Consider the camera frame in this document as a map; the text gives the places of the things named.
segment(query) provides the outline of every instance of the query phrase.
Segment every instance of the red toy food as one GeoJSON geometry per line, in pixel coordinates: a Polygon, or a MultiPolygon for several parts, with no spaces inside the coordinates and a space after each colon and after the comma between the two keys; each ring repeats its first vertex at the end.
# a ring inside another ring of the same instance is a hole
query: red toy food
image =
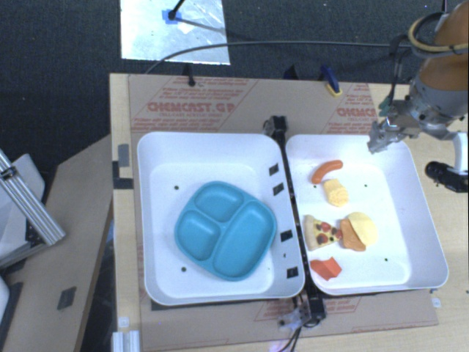
{"type": "Polygon", "coordinates": [[[334,260],[334,257],[329,258],[327,261],[312,260],[309,265],[313,271],[326,280],[336,278],[342,271],[342,268],[336,260],[334,260]]]}
{"type": "Polygon", "coordinates": [[[336,169],[341,169],[344,166],[342,161],[328,161],[324,163],[320,168],[316,170],[311,181],[313,184],[319,184],[322,178],[329,173],[330,171],[335,171],[336,169]]]}

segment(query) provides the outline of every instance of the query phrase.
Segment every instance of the yellow toy food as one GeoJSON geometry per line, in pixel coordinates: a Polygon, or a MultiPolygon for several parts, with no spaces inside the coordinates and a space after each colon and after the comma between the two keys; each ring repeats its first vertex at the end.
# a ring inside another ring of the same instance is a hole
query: yellow toy food
{"type": "Polygon", "coordinates": [[[324,190],[331,205],[340,208],[349,202],[348,191],[337,179],[325,181],[324,190]]]}
{"type": "Polygon", "coordinates": [[[351,213],[348,217],[360,241],[365,246],[376,243],[378,231],[373,221],[364,213],[351,213]]]}

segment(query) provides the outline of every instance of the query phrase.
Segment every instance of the wooden board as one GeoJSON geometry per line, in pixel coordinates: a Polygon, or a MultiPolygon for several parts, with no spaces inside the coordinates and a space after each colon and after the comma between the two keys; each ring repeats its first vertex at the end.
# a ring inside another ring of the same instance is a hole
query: wooden board
{"type": "Polygon", "coordinates": [[[10,274],[23,283],[4,352],[80,351],[109,226],[111,140],[106,137],[65,161],[56,172],[46,207],[65,238],[29,257],[10,274]],[[75,295],[58,310],[62,291],[75,295]]]}

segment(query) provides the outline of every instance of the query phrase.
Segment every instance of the white tray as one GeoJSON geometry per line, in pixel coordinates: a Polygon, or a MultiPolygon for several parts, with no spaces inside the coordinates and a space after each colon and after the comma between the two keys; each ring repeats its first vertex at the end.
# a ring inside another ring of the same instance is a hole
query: white tray
{"type": "Polygon", "coordinates": [[[144,277],[160,304],[288,298],[301,291],[305,274],[278,145],[261,134],[153,132],[138,145],[144,236],[144,277]],[[271,168],[277,172],[270,174],[271,168]],[[224,181],[265,203],[275,214],[272,246],[247,279],[231,282],[199,267],[178,248],[177,218],[205,183],[224,181]],[[273,189],[284,190],[274,196],[273,189]],[[281,233],[291,238],[281,242],[281,233]],[[288,278],[287,273],[296,272],[288,278]]]}
{"type": "Polygon", "coordinates": [[[376,224],[378,241],[365,252],[333,243],[308,253],[308,259],[334,257],[342,267],[329,281],[311,270],[317,287],[331,295],[435,288],[448,278],[448,266],[418,179],[412,156],[403,142],[372,155],[367,136],[299,135],[287,142],[287,156],[300,221],[306,214],[339,226],[354,211],[376,224]],[[330,205],[322,184],[311,183],[315,169],[340,159],[344,167],[328,173],[348,190],[350,202],[330,205]]]}

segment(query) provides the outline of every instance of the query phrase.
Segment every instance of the toy pizza slice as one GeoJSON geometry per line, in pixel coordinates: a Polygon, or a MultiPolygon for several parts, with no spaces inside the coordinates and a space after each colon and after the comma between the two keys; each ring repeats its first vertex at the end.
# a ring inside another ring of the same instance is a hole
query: toy pizza slice
{"type": "Polygon", "coordinates": [[[315,250],[335,243],[342,238],[342,231],[325,221],[306,215],[303,223],[308,250],[315,250]]]}

